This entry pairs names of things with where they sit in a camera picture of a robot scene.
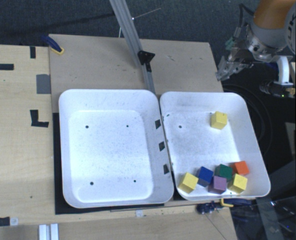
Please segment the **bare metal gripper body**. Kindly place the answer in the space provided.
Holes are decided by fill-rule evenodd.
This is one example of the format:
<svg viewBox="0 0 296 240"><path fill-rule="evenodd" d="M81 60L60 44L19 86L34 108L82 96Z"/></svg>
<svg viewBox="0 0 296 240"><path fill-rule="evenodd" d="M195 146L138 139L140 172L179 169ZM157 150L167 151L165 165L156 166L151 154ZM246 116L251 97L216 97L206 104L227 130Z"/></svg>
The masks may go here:
<svg viewBox="0 0 296 240"><path fill-rule="evenodd" d="M227 48L230 51L227 60L242 62L246 64L245 68L251 68L255 63L275 63L280 58L277 49L266 46L252 34L245 38L233 36Z"/></svg>

